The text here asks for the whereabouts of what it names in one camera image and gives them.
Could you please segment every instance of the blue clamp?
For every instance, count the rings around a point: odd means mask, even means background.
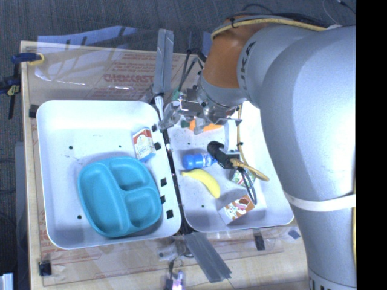
[[[35,53],[20,53],[13,55],[11,57],[11,61],[14,65],[18,65],[22,62],[32,62],[37,60],[42,60],[43,57],[41,54],[35,54]]]
[[[11,61],[15,65],[13,68],[13,75],[4,78],[0,77],[0,94],[7,94],[9,97],[11,97],[8,119],[12,119],[13,117],[15,95],[21,91],[19,64],[22,62],[35,62],[39,60],[44,61],[44,56],[42,54],[20,53],[13,55],[11,57]]]

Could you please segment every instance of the orange object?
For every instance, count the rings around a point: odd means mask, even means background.
[[[192,121],[189,123],[189,129],[190,129],[191,131],[194,131],[195,127],[196,127],[196,122],[195,122],[195,120],[192,120]],[[203,129],[203,131],[205,132],[205,131],[215,130],[215,129],[219,129],[219,128],[221,128],[221,127],[222,127],[222,126],[221,126],[220,124],[213,124],[213,123],[211,123],[211,124],[209,124],[208,126],[205,126],[204,129]]]
[[[222,88],[239,88],[236,77],[236,66],[239,55],[253,34],[268,24],[253,24],[229,29],[221,32],[214,38],[206,65],[203,69],[203,77],[213,86]]]

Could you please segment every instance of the blue plate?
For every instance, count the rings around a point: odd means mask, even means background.
[[[158,188],[135,158],[110,158],[85,166],[78,176],[78,192],[90,224],[106,237],[144,230],[161,216]]]

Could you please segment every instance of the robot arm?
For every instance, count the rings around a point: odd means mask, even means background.
[[[355,204],[332,201],[354,193],[356,27],[260,19],[216,35],[191,101],[199,117],[218,124],[245,100],[261,110],[304,239],[311,289],[356,289]]]

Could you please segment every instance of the yellow banana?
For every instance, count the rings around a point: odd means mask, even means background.
[[[189,172],[182,172],[183,176],[190,176],[202,182],[215,198],[220,196],[220,186],[216,179],[208,172],[202,169],[193,169]]]

